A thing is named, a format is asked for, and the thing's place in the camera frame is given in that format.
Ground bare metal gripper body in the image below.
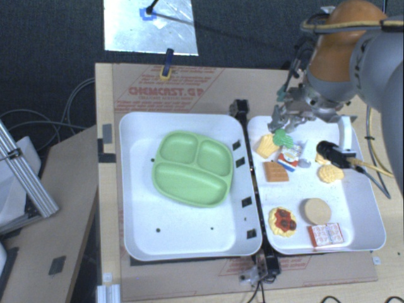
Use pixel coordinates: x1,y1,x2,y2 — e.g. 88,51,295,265
283,86,345,123

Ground green toy broccoli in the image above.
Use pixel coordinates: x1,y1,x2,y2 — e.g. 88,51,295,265
271,128,295,148

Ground yellow toy fries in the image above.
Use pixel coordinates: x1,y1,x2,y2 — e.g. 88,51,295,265
255,133,282,160

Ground white blue red carton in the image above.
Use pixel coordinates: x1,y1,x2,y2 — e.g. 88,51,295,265
276,141,306,173

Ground orange toy waffle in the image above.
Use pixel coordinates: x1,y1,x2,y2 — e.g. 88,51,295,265
263,160,290,183

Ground thin black rod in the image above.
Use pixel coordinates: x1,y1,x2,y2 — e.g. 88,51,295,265
237,112,270,260

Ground tan round toy bread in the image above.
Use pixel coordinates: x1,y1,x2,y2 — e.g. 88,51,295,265
299,198,333,226

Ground brown cardboard board red print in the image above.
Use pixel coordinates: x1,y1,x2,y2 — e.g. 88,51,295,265
111,62,379,302

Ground yellow spaghetti with red meatballs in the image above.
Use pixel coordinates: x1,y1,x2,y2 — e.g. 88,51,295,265
268,206,298,237

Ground white plastic tray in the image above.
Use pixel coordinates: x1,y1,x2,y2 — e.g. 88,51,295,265
118,111,264,262
246,114,388,256

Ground green divided plate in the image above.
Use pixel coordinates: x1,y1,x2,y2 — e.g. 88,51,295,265
151,130,235,209

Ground red and white packet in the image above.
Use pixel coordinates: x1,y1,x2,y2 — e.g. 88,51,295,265
307,222,345,249

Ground black cylinder on white bracket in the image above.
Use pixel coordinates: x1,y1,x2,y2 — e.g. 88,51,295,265
316,114,359,170

